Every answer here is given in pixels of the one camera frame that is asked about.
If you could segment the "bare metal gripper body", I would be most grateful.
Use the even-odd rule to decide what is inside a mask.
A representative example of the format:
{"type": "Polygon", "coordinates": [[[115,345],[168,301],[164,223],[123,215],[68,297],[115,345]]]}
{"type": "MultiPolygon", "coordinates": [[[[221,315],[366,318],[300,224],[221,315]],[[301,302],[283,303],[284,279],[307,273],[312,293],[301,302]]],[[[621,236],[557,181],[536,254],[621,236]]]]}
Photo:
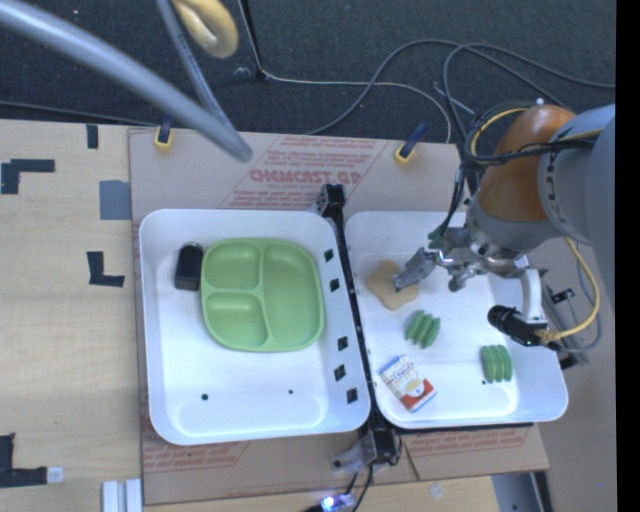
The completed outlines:
{"type": "Polygon", "coordinates": [[[477,275],[516,278],[529,268],[526,256],[495,245],[482,232],[469,227],[436,228],[433,231],[435,261],[447,270],[454,265],[475,264],[477,275]]]}

